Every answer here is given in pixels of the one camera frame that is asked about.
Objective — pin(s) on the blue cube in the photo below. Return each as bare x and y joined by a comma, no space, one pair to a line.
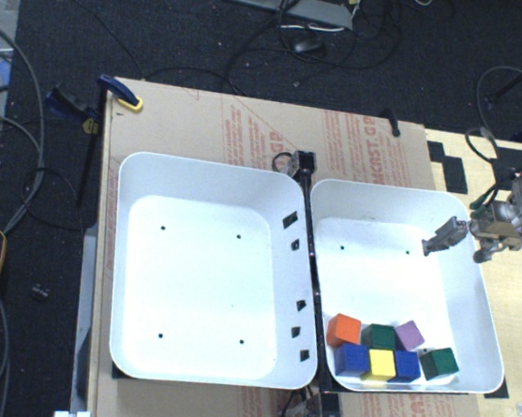
408,366
352,360

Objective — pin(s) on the white plastic tray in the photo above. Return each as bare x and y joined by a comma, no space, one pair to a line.
375,278
200,280

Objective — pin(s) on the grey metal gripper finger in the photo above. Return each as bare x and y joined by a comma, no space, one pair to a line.
446,236
487,252

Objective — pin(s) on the purple cube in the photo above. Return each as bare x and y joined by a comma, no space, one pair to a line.
409,335

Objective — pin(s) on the orange cube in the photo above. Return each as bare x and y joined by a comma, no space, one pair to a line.
343,330

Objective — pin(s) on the green cube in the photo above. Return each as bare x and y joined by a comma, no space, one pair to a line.
379,336
439,364

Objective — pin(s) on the brown cardboard board red print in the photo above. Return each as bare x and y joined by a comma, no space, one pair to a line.
233,128

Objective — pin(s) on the yellow cube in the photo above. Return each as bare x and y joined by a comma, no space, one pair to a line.
382,363

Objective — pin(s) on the thin black rod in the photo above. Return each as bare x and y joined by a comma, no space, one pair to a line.
313,261

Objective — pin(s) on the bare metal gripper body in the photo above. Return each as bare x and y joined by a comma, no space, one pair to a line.
499,227

